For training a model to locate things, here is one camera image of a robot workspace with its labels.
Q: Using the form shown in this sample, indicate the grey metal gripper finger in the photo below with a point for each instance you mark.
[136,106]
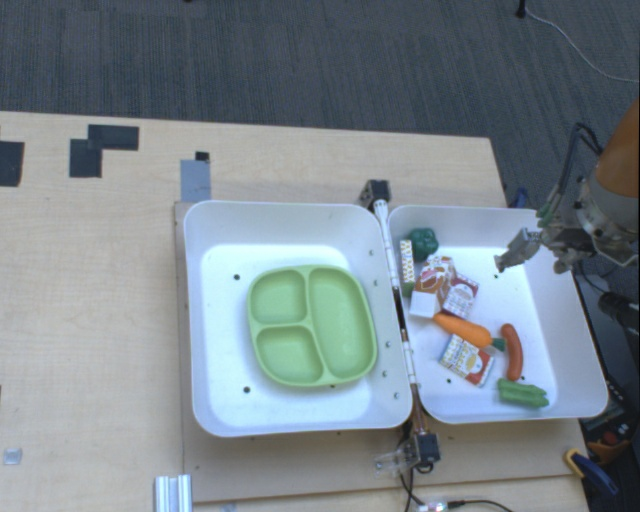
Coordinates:
[517,248]
[562,264]

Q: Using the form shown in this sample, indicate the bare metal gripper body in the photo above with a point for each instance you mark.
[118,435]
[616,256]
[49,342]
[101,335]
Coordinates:
[602,225]

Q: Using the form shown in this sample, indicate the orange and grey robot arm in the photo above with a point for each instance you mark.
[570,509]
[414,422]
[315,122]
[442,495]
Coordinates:
[620,160]

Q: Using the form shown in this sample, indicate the white plastic tray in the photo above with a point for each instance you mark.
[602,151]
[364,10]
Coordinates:
[545,310]
[225,390]

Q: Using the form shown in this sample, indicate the red and white carton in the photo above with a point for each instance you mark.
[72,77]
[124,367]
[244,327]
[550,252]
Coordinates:
[462,297]

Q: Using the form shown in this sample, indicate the dark green broccoli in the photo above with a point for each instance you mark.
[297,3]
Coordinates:
[424,242]

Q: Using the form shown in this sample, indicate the brown and white carton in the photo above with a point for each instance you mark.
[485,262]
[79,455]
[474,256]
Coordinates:
[431,285]

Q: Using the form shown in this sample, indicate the orange carrot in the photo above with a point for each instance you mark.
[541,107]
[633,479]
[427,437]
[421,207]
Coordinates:
[462,327]

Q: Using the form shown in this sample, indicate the red sausage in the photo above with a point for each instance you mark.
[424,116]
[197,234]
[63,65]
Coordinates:
[514,352]

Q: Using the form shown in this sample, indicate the narrow white and orange carton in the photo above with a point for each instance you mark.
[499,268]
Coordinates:
[406,262]

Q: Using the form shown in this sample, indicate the yellow and red carton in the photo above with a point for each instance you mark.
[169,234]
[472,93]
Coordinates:
[466,361]

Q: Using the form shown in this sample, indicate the thin black and white rod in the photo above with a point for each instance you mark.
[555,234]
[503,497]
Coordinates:
[385,235]

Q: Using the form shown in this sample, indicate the green beans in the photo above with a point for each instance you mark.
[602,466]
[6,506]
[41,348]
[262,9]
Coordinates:
[522,394]

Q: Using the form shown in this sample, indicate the green divided plate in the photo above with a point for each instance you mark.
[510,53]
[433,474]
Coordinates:
[335,320]

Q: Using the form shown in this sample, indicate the black cylinder on white bracket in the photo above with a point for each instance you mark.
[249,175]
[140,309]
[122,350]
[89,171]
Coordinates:
[618,307]

